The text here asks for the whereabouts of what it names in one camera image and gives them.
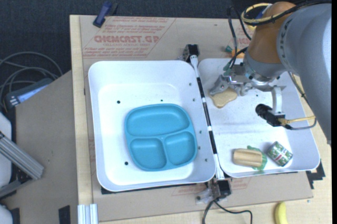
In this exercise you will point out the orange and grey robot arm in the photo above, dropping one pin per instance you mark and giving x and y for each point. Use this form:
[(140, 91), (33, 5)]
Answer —
[(305, 54)]

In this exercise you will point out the black cylinder on white bracket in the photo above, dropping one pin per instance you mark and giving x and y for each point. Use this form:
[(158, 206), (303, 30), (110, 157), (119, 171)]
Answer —
[(273, 115)]

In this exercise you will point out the white plastic tray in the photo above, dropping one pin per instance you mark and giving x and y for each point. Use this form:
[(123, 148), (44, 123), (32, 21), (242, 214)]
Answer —
[(242, 128), (110, 80)]

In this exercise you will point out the yellow banana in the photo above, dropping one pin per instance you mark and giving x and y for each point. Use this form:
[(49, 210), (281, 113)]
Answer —
[(280, 213)]

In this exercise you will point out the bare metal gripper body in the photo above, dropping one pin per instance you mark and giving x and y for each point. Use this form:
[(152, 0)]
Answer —
[(243, 78)]

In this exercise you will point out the green and white can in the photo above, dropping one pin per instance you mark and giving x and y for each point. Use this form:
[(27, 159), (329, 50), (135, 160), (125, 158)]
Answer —
[(280, 154)]

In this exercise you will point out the orange carrot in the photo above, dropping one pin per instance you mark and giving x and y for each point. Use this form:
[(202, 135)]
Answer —
[(233, 53)]

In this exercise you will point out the tan and green toy sandwich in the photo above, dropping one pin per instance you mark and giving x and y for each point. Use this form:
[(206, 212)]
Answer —
[(246, 157)]

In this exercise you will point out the blue divided plate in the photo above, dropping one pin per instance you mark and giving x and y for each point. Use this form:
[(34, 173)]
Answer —
[(158, 125)]

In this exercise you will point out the brown cardboard board red print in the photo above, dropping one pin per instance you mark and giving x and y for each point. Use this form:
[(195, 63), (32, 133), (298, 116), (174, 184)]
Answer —
[(163, 33)]

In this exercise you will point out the tan toy biscuit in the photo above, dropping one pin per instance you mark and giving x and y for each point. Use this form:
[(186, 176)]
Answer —
[(222, 100)]

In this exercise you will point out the thin black and white rod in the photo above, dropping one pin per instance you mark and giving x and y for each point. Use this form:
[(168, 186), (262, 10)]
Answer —
[(208, 120)]

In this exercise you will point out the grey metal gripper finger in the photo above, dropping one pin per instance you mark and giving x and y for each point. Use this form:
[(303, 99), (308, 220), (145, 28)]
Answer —
[(241, 90), (218, 86)]

